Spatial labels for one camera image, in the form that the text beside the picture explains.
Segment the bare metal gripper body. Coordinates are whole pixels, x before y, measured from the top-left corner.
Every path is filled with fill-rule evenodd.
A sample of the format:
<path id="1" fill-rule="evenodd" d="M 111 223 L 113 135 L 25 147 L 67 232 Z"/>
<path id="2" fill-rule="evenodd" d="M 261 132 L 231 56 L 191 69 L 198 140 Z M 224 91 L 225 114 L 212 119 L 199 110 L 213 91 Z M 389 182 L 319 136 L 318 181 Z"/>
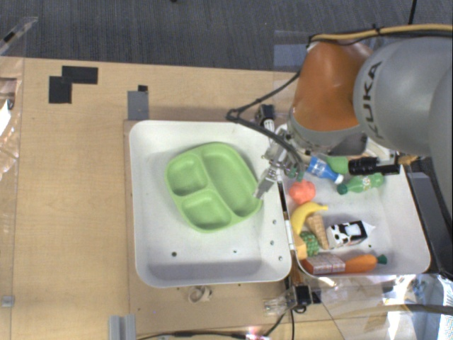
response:
<path id="1" fill-rule="evenodd" d="M 287 139 L 292 138 L 286 130 L 282 133 L 266 132 L 270 145 L 264 154 L 264 158 L 276 171 L 285 176 L 303 176 L 306 165 L 299 151 L 291 145 Z"/>

